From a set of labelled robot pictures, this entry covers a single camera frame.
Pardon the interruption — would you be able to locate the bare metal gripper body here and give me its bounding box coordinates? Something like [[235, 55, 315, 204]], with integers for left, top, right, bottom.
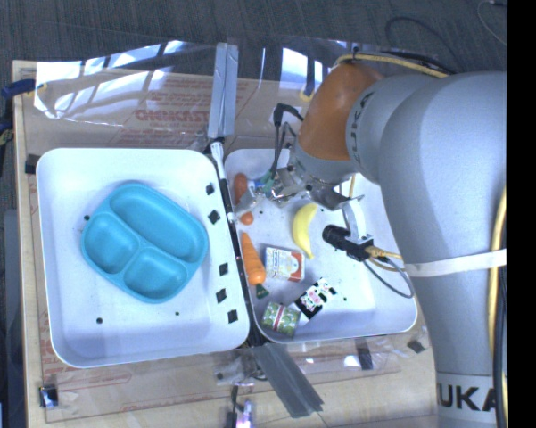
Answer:
[[267, 164, 365, 211]]

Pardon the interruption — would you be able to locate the orange sausage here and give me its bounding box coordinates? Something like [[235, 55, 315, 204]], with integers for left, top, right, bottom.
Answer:
[[233, 172, 255, 226]]

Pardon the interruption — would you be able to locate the yellow banana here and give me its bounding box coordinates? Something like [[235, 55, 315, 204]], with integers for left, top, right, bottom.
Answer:
[[291, 202, 319, 260]]

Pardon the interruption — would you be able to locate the orange carrot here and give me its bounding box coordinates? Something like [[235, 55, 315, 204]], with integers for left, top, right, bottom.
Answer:
[[240, 231, 271, 300]]

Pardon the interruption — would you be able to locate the white and orange carton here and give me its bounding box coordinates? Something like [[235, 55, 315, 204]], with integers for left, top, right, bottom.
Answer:
[[263, 244, 306, 284]]

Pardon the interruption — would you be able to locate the blue divided plate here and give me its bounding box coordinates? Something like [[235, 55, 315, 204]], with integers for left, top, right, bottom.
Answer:
[[79, 182, 210, 305]]

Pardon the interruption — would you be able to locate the black and white carton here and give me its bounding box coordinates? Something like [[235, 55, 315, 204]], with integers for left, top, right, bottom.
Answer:
[[293, 277, 338, 322]]

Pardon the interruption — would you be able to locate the brown cardboard board red print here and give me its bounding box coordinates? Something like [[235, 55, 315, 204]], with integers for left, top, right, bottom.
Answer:
[[20, 67, 429, 424]]

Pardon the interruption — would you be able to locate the green and white can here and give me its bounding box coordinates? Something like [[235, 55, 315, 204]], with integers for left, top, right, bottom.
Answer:
[[260, 300, 302, 339]]

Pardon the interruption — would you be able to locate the white plastic tray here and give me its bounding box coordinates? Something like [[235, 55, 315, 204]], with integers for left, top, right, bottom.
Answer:
[[224, 148, 419, 345], [35, 147, 252, 369]]

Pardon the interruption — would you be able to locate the black cylinder on white bracket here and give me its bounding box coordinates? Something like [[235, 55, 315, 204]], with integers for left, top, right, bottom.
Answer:
[[321, 199, 375, 263]]

